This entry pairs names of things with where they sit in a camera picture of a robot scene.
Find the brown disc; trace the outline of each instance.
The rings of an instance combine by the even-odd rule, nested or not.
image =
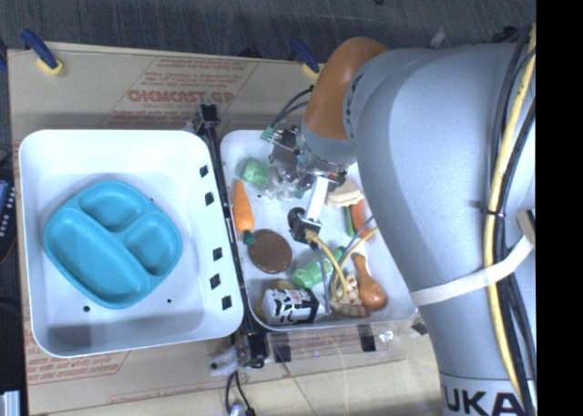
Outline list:
[[[292,248],[285,238],[272,230],[253,232],[255,243],[249,246],[249,257],[263,272],[277,274],[292,264]]]

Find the white strap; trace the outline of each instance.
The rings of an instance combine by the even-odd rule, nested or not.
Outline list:
[[[492,285],[514,272],[532,249],[533,245],[530,240],[523,236],[512,248],[506,259],[444,285],[414,291],[411,293],[413,303],[416,306],[425,306]]]

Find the toy carrot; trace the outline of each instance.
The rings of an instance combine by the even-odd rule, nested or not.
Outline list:
[[[255,243],[255,238],[251,231],[255,227],[255,218],[251,211],[251,203],[245,192],[245,187],[240,180],[235,180],[235,190],[233,193],[233,221],[235,222],[235,229],[243,232],[243,243],[252,245]]]
[[[363,225],[366,219],[364,218],[364,201],[365,199],[361,199],[356,204],[351,204],[350,208],[350,217],[353,221],[353,227],[355,231],[358,231]],[[363,232],[360,234],[360,238],[364,238],[364,236],[371,231],[369,227],[365,227]]]

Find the blue plate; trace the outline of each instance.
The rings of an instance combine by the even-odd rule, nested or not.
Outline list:
[[[77,193],[47,221],[43,244],[59,271],[107,308],[144,299],[174,269],[182,238],[152,200],[120,181]]]

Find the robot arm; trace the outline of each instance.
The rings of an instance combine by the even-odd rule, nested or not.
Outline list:
[[[411,292],[483,270],[485,250],[493,249],[485,244],[488,225],[503,240],[496,261],[521,239],[517,214],[535,207],[534,58],[515,65],[528,55],[524,42],[388,51],[355,38],[321,72],[297,133],[300,164],[308,162],[309,171],[317,162],[358,161],[363,192]],[[508,70],[525,83],[512,81],[509,89],[524,106],[500,118],[496,104]],[[492,148],[504,146],[496,142],[500,120],[524,129],[507,140],[520,149],[506,175],[504,214],[489,206],[496,186]],[[536,413],[536,363],[523,358],[526,376],[517,377],[516,356],[505,356],[508,350],[533,356],[536,262],[534,250],[527,252],[509,279],[419,307],[435,350],[444,414]],[[502,289],[510,281],[514,287]],[[509,291],[519,291],[534,339],[519,336],[505,345],[496,316]]]

